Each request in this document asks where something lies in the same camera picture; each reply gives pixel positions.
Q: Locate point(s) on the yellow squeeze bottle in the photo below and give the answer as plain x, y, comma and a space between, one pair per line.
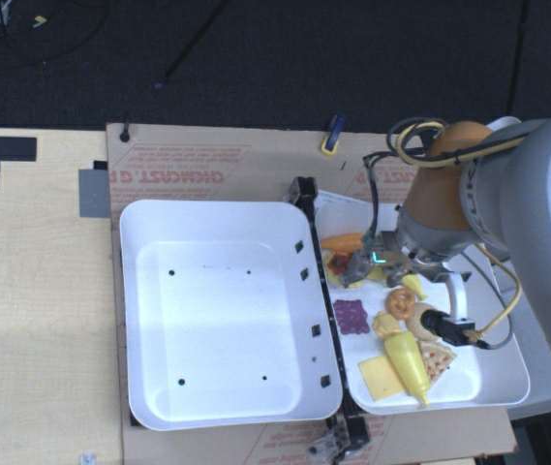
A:
408, 363

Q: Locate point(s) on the small yellow toy food lump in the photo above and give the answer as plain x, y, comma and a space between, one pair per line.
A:
385, 325

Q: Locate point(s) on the yellow cheese slice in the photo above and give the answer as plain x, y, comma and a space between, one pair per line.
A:
379, 378

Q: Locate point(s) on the black cylinder on white bracket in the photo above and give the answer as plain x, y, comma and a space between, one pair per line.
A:
449, 327

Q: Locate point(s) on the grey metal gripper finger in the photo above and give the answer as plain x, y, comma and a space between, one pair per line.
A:
355, 271
395, 279

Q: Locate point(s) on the purple grapes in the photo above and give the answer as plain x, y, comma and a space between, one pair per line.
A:
351, 317

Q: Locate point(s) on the beige waffle slice red dots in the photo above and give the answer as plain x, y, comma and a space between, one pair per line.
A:
437, 359

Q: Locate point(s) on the orange pretzel biscuit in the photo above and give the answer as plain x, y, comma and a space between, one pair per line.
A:
399, 303

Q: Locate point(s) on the beige doughnut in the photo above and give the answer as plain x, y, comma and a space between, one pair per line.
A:
418, 325

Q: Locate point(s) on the thin black and white rod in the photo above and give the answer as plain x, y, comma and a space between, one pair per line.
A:
329, 308

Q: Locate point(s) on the brown cardboard board red print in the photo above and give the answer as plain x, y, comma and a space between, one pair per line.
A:
255, 167

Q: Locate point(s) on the white plastic tray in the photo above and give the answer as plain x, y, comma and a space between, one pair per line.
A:
217, 318
454, 385

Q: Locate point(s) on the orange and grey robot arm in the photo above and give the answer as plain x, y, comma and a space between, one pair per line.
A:
507, 187

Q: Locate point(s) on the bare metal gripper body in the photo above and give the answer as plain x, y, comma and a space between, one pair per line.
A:
393, 255

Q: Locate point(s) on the yellow banana piece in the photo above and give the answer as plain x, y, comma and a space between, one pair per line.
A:
414, 286

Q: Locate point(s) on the orange carrot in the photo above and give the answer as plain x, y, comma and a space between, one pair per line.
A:
340, 241

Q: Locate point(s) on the red and yellow pizza slice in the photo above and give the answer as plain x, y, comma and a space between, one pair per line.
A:
337, 264

